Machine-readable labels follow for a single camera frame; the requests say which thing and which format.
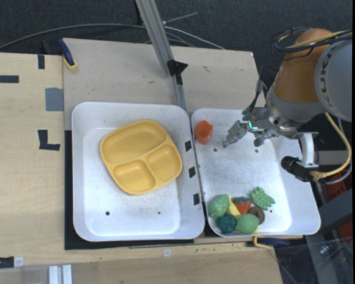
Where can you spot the white plastic tray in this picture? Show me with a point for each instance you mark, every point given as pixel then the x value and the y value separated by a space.
pixel 242 170
pixel 130 214

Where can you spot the red toy pepper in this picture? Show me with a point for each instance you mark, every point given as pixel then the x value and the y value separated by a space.
pixel 203 132

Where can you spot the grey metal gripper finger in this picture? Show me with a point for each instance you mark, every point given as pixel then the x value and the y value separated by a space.
pixel 261 140
pixel 235 135

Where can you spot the yellow toy banana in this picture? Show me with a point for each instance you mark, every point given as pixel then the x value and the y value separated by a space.
pixel 233 209

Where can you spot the pale wood board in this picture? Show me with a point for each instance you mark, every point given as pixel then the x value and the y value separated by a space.
pixel 121 75

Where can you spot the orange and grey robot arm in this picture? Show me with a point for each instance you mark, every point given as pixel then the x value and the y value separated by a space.
pixel 301 78

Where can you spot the black cylinder on white bracket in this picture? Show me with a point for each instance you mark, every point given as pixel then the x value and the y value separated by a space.
pixel 297 167

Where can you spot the dark green toy broccoli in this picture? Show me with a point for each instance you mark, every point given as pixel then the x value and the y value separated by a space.
pixel 226 223

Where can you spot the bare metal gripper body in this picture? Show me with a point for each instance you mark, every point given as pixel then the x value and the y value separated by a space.
pixel 266 121

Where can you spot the brown toy doughnut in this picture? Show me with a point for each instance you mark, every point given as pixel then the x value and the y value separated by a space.
pixel 258 214

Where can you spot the light green toy lime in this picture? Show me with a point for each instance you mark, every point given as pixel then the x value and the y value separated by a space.
pixel 247 223

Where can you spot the red toy strawberry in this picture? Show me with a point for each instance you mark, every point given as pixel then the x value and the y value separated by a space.
pixel 243 205

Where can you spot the yellow divided plate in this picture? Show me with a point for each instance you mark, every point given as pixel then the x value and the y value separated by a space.
pixel 136 146

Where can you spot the green toy leaf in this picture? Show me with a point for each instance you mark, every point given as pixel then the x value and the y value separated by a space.
pixel 261 198

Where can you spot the light green toy artichoke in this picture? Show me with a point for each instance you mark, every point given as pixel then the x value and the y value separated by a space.
pixel 218 206

